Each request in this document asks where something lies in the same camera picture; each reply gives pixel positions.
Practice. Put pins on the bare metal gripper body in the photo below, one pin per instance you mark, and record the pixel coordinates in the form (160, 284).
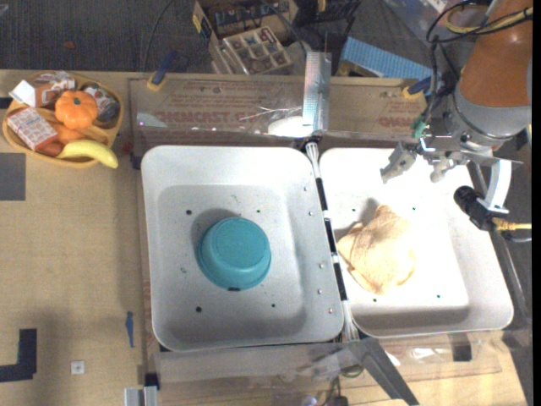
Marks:
(454, 142)

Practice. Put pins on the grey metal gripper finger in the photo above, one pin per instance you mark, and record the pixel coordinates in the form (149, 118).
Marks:
(440, 170)
(397, 164)

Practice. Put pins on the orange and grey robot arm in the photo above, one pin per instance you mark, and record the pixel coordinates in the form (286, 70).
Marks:
(498, 61)

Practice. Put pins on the white plastic tray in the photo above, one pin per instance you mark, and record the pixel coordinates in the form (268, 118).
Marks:
(236, 176)
(444, 248)

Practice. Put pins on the tan toy bread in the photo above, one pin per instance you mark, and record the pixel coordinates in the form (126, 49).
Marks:
(382, 252)

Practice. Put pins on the brown cardboard board red print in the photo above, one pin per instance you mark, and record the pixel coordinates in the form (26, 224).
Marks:
(236, 104)

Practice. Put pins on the teal bowl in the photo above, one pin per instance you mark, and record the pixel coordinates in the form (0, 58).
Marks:
(234, 254)

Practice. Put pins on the small red printed can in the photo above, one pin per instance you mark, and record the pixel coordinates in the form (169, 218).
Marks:
(103, 102)

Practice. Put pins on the yellow banana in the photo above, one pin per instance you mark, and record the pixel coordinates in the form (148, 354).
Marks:
(91, 150)

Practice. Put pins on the orange toy pumpkin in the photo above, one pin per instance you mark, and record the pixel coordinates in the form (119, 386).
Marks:
(76, 109)

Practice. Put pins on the red and white packet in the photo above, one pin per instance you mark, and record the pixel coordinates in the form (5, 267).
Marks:
(50, 88)

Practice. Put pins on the red and white carton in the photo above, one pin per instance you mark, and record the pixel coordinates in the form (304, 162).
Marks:
(31, 128)

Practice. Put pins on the small white carton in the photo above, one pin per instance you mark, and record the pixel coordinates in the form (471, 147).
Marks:
(23, 92)

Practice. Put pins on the black cylinder on white bracket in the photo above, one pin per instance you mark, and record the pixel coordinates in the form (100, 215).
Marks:
(475, 207)

